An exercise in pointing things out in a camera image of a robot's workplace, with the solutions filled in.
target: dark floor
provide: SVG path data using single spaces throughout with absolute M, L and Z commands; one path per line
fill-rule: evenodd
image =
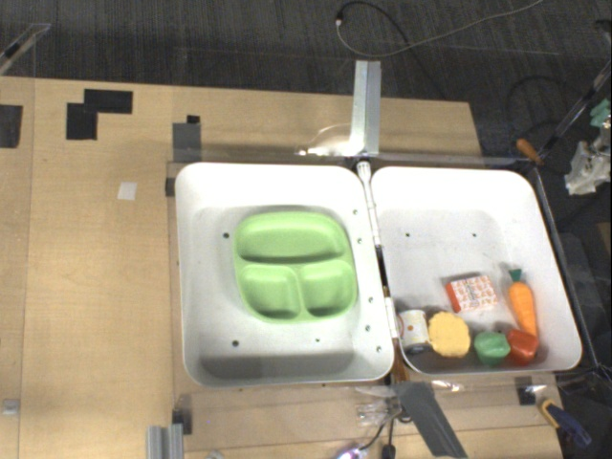
M 342 47 L 335 26 L 347 1 L 0 0 L 0 48 L 28 24 L 46 22 L 52 29 L 36 48 L 40 77 L 348 95 L 356 56 Z M 386 10 L 408 40 L 418 41 L 535 0 L 364 1 Z M 547 0 L 384 58 L 382 93 L 467 101 L 485 154 L 514 156 L 517 138 L 541 144 L 552 133 L 609 59 L 609 45 L 594 24 L 610 13 L 611 0 Z M 343 17 L 342 35 L 364 52 L 388 53 L 404 44 L 371 8 L 351 7 Z M 607 84 L 597 99 L 609 94 Z M 594 337 L 607 342 L 602 352 L 609 364 L 610 261 L 596 225 L 610 221 L 610 188 L 570 198 L 562 179 L 577 141 L 595 134 L 581 118 L 542 174 L 559 229 L 578 238 L 589 262 L 608 325 L 607 335 L 604 324 Z M 578 400 L 575 408 L 586 405 Z

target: toy food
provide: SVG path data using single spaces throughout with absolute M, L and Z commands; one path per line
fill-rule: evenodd
M 429 320 L 429 341 L 443 357 L 465 357 L 470 350 L 470 328 L 460 317 L 443 311 Z
M 497 304 L 497 294 L 486 275 L 453 280 L 446 286 L 455 313 L 478 310 Z
M 478 359 L 485 365 L 497 365 L 510 353 L 510 345 L 503 333 L 482 332 L 474 339 Z
M 531 333 L 522 330 L 511 330 L 506 336 L 510 344 L 508 358 L 517 365 L 527 365 L 536 356 L 539 340 Z
M 508 291 L 508 297 L 512 303 L 518 326 L 520 326 L 522 330 L 537 337 L 534 295 L 529 286 L 520 281 L 521 275 L 522 271 L 520 269 L 510 271 L 510 277 L 513 279 L 513 284 Z

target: white can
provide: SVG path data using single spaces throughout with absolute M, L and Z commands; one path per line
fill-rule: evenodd
M 402 347 L 407 353 L 417 354 L 430 347 L 425 311 L 408 310 L 399 313 L 398 326 Z

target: red toy tomato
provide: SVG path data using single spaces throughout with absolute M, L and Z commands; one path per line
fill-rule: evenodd
M 531 333 L 522 330 L 511 330 L 506 336 L 510 344 L 508 359 L 518 365 L 527 365 L 536 356 L 539 340 Z

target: green object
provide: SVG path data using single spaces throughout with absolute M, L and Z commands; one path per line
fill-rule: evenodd
M 497 332 L 482 332 L 476 335 L 474 348 L 478 359 L 490 366 L 498 365 L 510 354 L 510 344 L 506 336 Z
M 344 229 L 325 214 L 255 214 L 238 226 L 233 259 L 240 296 L 271 322 L 338 317 L 357 300 L 353 253 Z
M 510 277 L 513 282 L 520 282 L 520 278 L 523 275 L 523 271 L 521 269 L 514 269 L 513 271 L 508 271 L 510 273 Z
M 598 105 L 591 109 L 591 125 L 601 127 L 610 116 L 610 101 L 605 98 Z

